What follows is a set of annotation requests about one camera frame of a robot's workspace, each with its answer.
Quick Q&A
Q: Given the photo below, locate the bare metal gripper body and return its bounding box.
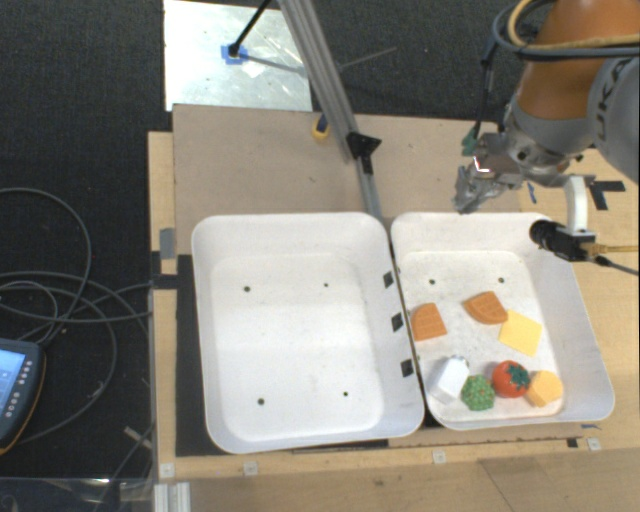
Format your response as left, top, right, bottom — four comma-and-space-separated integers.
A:
472, 130, 572, 188

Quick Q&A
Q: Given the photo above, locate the white plastic tray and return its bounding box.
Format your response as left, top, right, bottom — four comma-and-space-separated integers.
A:
389, 211, 616, 432
191, 211, 427, 455

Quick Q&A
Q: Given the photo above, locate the yellow toy cheese slice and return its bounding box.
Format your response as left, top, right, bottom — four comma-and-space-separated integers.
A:
497, 309, 544, 358

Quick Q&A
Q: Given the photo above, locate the white toy carton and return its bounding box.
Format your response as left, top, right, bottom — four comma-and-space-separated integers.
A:
425, 354, 471, 406

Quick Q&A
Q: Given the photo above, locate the red toy tomato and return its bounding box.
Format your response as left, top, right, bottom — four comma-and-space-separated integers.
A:
491, 359, 532, 400

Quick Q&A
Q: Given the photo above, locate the green toy broccoli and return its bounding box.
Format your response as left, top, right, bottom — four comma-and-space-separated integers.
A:
459, 373, 497, 413

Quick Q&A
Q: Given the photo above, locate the yellow toy cheese wedge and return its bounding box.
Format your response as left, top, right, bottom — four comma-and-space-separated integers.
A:
524, 369, 565, 408

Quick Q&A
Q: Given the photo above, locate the brown flat board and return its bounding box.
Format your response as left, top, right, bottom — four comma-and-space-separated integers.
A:
172, 103, 584, 457

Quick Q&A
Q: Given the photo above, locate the black cylinder on white bracket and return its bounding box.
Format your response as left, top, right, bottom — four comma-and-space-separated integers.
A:
529, 174, 599, 264

